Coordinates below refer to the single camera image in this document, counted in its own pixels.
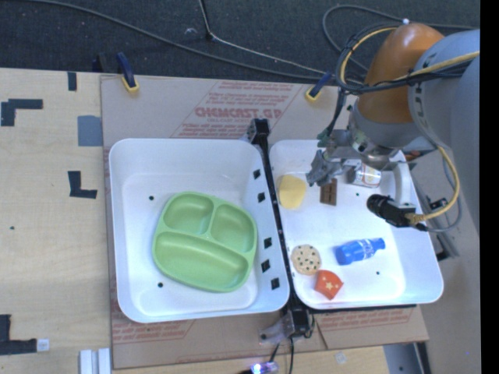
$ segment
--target round cracker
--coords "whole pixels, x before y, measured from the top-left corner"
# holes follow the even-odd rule
[[[314,275],[320,269],[320,254],[309,244],[298,245],[291,252],[291,261],[296,271],[308,276]]]

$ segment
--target blue bottle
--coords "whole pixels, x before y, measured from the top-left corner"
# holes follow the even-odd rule
[[[340,245],[334,250],[340,265],[349,265],[356,260],[369,259],[378,249],[384,249],[382,238],[364,238]]]

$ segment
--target wooden table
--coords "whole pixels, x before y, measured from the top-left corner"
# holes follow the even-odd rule
[[[42,99],[0,126],[0,315],[12,315],[11,340],[47,338],[49,351],[0,356],[0,373],[78,373],[81,350],[111,347],[108,249],[101,146],[80,147],[77,118],[101,116],[100,75],[0,69],[0,101]],[[69,197],[69,171],[97,198]],[[388,373],[383,347],[295,354],[294,373]],[[147,369],[134,373],[234,374],[254,358]],[[287,372],[289,355],[277,357]]]

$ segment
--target green divided plate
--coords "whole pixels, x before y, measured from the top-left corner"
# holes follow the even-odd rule
[[[250,275],[257,226],[239,206],[200,192],[179,192],[165,205],[153,259],[166,276],[205,291],[230,292]]]

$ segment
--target cardboard box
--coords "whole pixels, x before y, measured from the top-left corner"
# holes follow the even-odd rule
[[[304,93],[311,85],[147,76],[138,81],[139,90],[130,93],[120,76],[101,77],[113,366],[267,357],[275,345],[262,344],[259,330],[276,323],[280,312],[152,324],[135,323],[121,312],[115,288],[109,150],[126,138],[244,139],[253,118],[268,120],[269,144],[315,139],[333,118],[338,90],[326,86],[309,102]],[[347,121],[344,111],[337,128]],[[312,337],[298,340],[296,352],[428,339],[418,306],[328,312],[316,314],[315,320]]]

